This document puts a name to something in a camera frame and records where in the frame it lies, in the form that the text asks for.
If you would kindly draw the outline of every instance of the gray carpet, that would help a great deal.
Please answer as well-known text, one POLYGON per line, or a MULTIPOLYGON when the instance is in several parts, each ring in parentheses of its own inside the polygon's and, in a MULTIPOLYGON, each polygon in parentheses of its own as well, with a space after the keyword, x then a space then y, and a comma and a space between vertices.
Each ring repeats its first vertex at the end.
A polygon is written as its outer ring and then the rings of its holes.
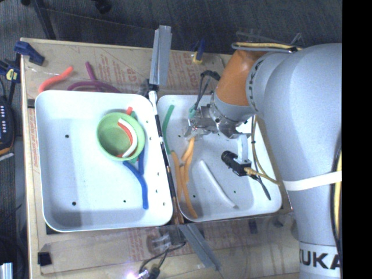
MULTIPOLYGON (((44 0, 59 40, 152 47, 159 24, 172 27, 172 49, 189 50, 202 37, 207 52, 233 53, 238 30, 304 46, 342 41, 342 0, 109 0, 101 15, 87 0, 44 0)), ((34 9, 20 0, 0 3, 0 60, 14 59, 20 37, 46 38, 34 9)), ((6 92, 10 84, 5 83, 6 92)), ((16 134, 22 136, 20 87, 13 99, 16 134)), ((0 162, 0 235, 16 242, 14 158, 0 162)), ((9 260, 16 260, 9 248, 9 260)))

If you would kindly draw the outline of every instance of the white tube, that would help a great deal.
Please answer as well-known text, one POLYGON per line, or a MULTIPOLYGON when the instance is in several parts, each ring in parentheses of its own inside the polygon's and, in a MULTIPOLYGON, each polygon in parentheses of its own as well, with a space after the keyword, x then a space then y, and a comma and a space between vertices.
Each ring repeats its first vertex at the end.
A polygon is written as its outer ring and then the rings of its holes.
POLYGON ((204 160, 200 160, 200 166, 204 170, 204 172, 207 175, 207 178, 209 181, 213 184, 217 192, 219 193, 220 197, 232 208, 237 207, 236 204, 232 202, 232 200, 226 195, 226 193, 223 191, 220 184, 217 182, 216 178, 213 176, 212 172, 209 170, 207 164, 204 162, 204 160))
POLYGON ((132 139, 133 139, 133 143, 130 145, 130 147, 128 148, 128 150, 126 150, 125 153, 122 156, 122 158, 126 158, 129 155, 131 155, 132 152, 136 149, 137 144, 138 144, 138 138, 137 138, 137 134, 135 133, 134 128, 133 128, 133 126, 131 124, 129 124, 128 122, 124 121, 122 118, 119 118, 119 121, 118 122, 128 128, 129 132, 132 135, 132 139))

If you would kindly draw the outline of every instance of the white strap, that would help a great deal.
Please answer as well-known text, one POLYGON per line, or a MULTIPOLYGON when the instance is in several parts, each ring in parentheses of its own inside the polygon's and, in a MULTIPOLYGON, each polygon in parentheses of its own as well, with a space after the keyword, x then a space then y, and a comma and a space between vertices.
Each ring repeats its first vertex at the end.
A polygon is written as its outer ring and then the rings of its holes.
POLYGON ((283 181, 287 191, 300 191, 342 181, 342 170, 299 181, 283 181))

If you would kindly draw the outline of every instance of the blue flexible object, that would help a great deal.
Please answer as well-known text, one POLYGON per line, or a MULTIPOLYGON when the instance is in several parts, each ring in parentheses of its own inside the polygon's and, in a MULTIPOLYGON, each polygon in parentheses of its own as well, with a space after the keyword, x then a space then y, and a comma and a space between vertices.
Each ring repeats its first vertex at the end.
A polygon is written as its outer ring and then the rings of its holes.
POLYGON ((145 210, 147 210, 149 208, 149 201, 148 201, 148 197, 147 197, 147 194, 148 194, 147 184, 146 184, 145 179, 142 176, 143 172, 144 172, 144 168, 143 168, 143 157, 144 156, 143 156, 143 154, 144 154, 144 151, 142 151, 141 154, 139 155, 139 162, 138 162, 138 169, 141 170, 141 171, 138 171, 128 161, 123 161, 123 165, 128 167, 128 169, 133 173, 133 175, 135 175, 138 182, 141 184, 141 187, 142 187, 142 207, 145 210))

